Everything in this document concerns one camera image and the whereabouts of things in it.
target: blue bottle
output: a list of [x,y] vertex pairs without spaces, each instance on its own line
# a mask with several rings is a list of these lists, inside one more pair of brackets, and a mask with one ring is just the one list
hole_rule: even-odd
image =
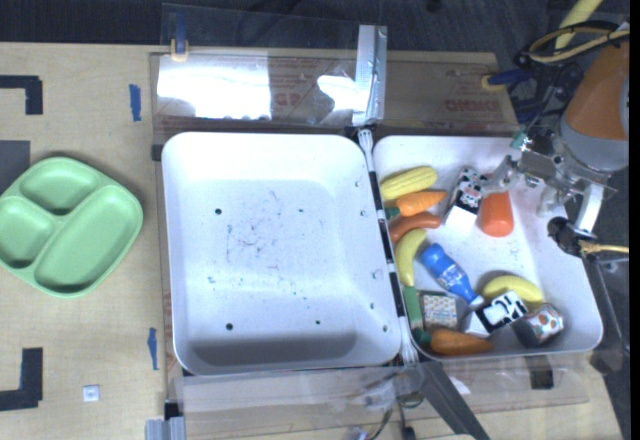
[[444,289],[457,294],[469,305],[477,306],[483,303],[482,296],[473,292],[468,275],[458,266],[456,261],[444,252],[442,246],[438,243],[429,246],[422,252],[420,258],[438,284]]

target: carrot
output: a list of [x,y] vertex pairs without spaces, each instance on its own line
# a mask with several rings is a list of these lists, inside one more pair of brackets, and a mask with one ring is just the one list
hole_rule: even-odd
[[446,191],[428,190],[417,191],[402,195],[396,200],[396,207],[400,209],[401,216],[413,216],[426,211],[429,207],[440,203],[447,196]]
[[431,350],[440,355],[473,355],[493,349],[493,344],[469,333],[439,328],[431,333]]
[[389,237],[392,243],[397,243],[409,230],[414,228],[438,228],[442,220],[430,212],[421,212],[414,216],[397,218],[389,227]]
[[478,226],[487,235],[504,237],[513,231],[513,211],[509,192],[492,193],[483,198],[478,212]]

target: banana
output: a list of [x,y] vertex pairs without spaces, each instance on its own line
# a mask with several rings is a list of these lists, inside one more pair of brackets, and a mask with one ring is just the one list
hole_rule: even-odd
[[400,283],[405,287],[413,287],[415,284],[413,275],[413,259],[418,248],[427,237],[427,231],[422,228],[414,228],[396,243],[394,254],[396,256],[396,270]]
[[536,306],[544,303],[542,291],[529,280],[516,275],[503,275],[490,280],[480,294],[485,300],[490,300],[507,291],[515,291],[527,305]]

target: wooden table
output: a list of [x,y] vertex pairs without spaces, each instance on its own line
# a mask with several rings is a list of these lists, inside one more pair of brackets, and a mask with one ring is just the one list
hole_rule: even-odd
[[[141,201],[145,221],[122,263],[80,299],[50,297],[0,271],[0,389],[18,387],[23,348],[44,351],[37,408],[0,412],[0,438],[138,439],[161,417],[167,395],[158,211],[152,143],[149,57],[155,46],[0,44],[0,74],[37,75],[44,114],[25,115],[24,91],[0,89],[0,139],[29,140],[31,162],[52,155],[85,161],[120,181]],[[130,85],[141,91],[140,120]],[[158,365],[147,346],[157,330]],[[621,438],[603,380],[588,363],[588,402],[478,414],[492,438]],[[99,385],[85,402],[83,387]],[[440,418],[412,425],[419,438],[451,434]],[[340,439],[344,430],[290,433],[282,440]],[[381,439],[399,438],[387,427]]]

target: divided green plate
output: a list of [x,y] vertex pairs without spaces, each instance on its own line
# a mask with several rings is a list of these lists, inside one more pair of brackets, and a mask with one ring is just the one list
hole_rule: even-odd
[[140,202],[75,159],[34,164],[0,196],[0,266],[59,298],[95,289],[142,228]]

